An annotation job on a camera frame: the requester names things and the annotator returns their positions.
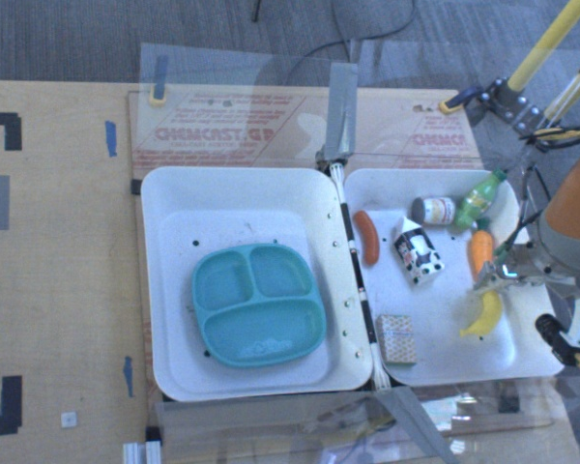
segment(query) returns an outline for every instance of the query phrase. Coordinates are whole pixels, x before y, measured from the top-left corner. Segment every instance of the hot dog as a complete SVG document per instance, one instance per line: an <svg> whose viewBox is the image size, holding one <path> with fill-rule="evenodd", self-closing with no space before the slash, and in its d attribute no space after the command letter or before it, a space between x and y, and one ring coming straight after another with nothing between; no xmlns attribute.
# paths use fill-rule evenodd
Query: hot dog
<svg viewBox="0 0 580 464"><path fill-rule="evenodd" d="M366 265L373 265L380 257L380 241L374 222L363 210L354 214L353 221L361 233L363 261Z"/></svg>

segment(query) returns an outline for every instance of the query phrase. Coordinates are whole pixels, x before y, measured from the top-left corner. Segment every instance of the banana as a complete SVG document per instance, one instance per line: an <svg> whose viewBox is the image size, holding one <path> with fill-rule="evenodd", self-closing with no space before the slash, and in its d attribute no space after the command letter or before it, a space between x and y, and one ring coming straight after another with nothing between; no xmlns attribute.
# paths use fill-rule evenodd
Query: banana
<svg viewBox="0 0 580 464"><path fill-rule="evenodd" d="M496 291L488 290L481 296L481 314L467 329L460 330L460 336L475 334L488 335L494 330L503 315L503 303Z"/></svg>

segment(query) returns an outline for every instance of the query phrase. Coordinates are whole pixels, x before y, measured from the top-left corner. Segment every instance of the cable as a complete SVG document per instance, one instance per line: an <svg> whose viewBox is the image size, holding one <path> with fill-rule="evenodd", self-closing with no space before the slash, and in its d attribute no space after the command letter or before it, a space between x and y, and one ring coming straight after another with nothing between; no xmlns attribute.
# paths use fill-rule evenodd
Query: cable
<svg viewBox="0 0 580 464"><path fill-rule="evenodd" d="M325 48L329 48L331 46L337 46L337 45L343 45L344 46L344 51L346 52L346 58L348 61L350 61L351 57L350 57L350 50L349 50L349 43L353 40L378 40L381 38L385 38L387 36L391 36L394 35L396 33L401 32L402 30L406 29L413 20L415 20L415 15L417 14L417 0L410 0L411 1L411 10L410 10L410 14L409 16L406 18L406 20L399 26L386 31L384 33L378 33L378 34L374 34L374 35L368 35L368 36L360 36L360 37L348 37L345 38L344 37L344 33L342 31L342 27L341 24L339 22L339 18L337 16L337 11L336 11L336 5L335 5L335 0L331 0L331 10L333 13L333 23L335 25L335 30L337 32L337 34L340 37L340 40L336 40L333 42L328 42L328 43L324 43L324 44L320 44L319 46L316 46L315 48L312 48L308 53L306 53L305 55L303 55L299 61L292 67L292 69L290 70L290 72L287 74L286 76L286 80L284 82L284 84L287 85L288 79L289 77L292 75L292 73L295 71L295 69L307 58L309 58L311 55L319 52L320 50L323 50Z"/></svg>

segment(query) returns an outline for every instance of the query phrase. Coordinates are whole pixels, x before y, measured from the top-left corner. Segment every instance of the orange carrot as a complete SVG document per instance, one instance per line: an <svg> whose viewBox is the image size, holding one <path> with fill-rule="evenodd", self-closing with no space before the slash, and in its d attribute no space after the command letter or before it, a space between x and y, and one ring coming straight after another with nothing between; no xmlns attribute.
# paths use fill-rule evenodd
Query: orange carrot
<svg viewBox="0 0 580 464"><path fill-rule="evenodd" d="M473 277L477 280L483 264L492 262L494 251L494 239L487 230L487 222L481 218L478 220L478 230L475 231L470 242L470 257L473 270Z"/></svg>

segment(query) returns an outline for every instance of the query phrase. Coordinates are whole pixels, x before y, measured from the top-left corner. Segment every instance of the teal plate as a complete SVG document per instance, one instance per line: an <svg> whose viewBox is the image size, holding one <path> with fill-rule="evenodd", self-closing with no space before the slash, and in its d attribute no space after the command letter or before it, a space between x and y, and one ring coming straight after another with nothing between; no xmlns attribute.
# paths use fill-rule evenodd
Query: teal plate
<svg viewBox="0 0 580 464"><path fill-rule="evenodd" d="M313 274L290 247L236 246L208 254L195 266L191 291L209 352L229 366L291 361L325 338Z"/></svg>

